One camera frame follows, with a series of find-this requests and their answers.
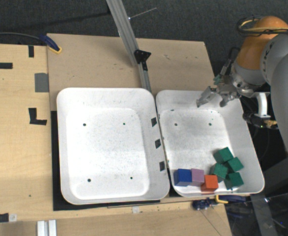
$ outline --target gray carpet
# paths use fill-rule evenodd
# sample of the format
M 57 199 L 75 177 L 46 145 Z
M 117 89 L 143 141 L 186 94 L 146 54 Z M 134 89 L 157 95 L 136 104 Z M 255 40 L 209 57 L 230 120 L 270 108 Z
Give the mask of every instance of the gray carpet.
M 215 74 L 230 47 L 241 46 L 240 18 L 274 15 L 288 23 L 288 0 L 123 0 L 136 37 L 204 41 Z M 105 0 L 0 0 L 0 31 L 118 36 Z M 0 37 L 0 43 L 17 38 Z

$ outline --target metal pole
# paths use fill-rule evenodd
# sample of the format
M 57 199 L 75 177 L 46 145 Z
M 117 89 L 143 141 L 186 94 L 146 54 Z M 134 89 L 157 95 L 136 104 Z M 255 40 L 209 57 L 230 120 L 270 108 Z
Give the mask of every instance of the metal pole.
M 106 0 L 110 12 L 118 28 L 119 35 L 122 38 L 124 46 L 129 54 L 132 65 L 139 68 L 142 87 L 151 91 L 148 72 L 144 70 L 142 63 L 137 63 L 134 52 L 139 49 L 135 35 L 133 33 L 129 18 L 125 12 L 122 0 Z

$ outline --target orange cube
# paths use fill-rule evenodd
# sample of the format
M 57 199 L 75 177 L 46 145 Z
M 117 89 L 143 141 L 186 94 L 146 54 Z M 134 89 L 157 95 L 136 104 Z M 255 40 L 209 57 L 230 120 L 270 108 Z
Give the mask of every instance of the orange cube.
M 201 185 L 201 191 L 214 192 L 218 188 L 218 178 L 216 175 L 204 175 L 204 184 Z

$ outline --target gray tape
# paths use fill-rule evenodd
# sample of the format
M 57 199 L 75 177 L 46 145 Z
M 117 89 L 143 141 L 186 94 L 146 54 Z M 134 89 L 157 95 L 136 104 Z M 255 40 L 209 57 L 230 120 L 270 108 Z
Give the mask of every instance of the gray tape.
M 49 92 L 47 73 L 35 73 L 35 92 Z

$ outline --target black hole in bin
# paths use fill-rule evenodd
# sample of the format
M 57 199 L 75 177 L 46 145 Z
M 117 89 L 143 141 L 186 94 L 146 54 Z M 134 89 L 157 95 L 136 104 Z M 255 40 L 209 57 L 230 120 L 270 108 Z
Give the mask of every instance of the black hole in bin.
M 159 148 L 160 145 L 161 145 L 160 139 L 156 140 L 156 141 L 155 141 L 155 147 L 156 147 L 156 148 Z
M 151 121 L 152 121 L 152 127 L 157 124 L 157 119 L 156 119 L 156 117 L 152 118 Z
M 166 168 L 165 162 L 164 162 L 164 161 L 160 162 L 160 163 L 159 163 L 159 169 L 160 169 L 160 171 L 163 171 L 165 168 Z

